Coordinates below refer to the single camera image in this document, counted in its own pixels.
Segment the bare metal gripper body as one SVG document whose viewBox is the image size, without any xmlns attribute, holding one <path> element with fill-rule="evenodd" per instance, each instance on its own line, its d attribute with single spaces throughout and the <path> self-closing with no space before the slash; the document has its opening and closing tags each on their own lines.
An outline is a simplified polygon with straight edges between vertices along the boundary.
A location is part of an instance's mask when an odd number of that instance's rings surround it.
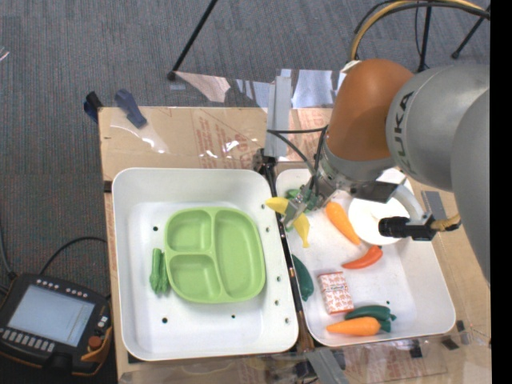
<svg viewBox="0 0 512 384">
<path fill-rule="evenodd" d="M 294 198 L 308 200 L 306 210 L 316 210 L 324 207 L 339 191 L 353 194 L 362 185 L 361 179 L 343 173 L 337 169 L 308 170 L 310 175 Z"/>
</svg>

